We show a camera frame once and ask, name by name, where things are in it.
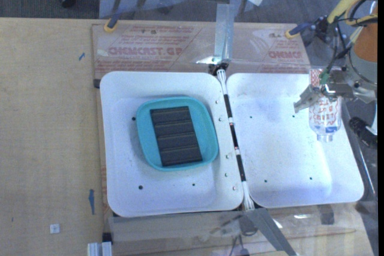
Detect clear plastic bottle red print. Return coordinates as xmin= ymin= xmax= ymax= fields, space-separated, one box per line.
xmin=308 ymin=68 xmax=343 ymax=143

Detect dark grey ribbed block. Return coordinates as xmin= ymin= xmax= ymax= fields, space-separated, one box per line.
xmin=149 ymin=105 xmax=204 ymax=168

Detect teal plastic plate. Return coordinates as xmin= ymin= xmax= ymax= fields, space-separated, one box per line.
xmin=135 ymin=95 xmax=220 ymax=172

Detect black block with thin wires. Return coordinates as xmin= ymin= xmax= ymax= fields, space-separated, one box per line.
xmin=209 ymin=59 xmax=230 ymax=74

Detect black cylinder on white bracket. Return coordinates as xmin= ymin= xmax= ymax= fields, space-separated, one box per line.
xmin=349 ymin=98 xmax=379 ymax=148

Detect thin black and white rod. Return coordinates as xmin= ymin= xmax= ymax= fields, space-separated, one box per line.
xmin=216 ymin=68 xmax=256 ymax=212

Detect white plastic tray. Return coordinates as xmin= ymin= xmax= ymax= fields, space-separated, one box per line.
xmin=99 ymin=70 xmax=245 ymax=218
xmin=225 ymin=72 xmax=365 ymax=209

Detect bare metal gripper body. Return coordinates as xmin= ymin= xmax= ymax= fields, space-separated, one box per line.
xmin=320 ymin=68 xmax=378 ymax=105

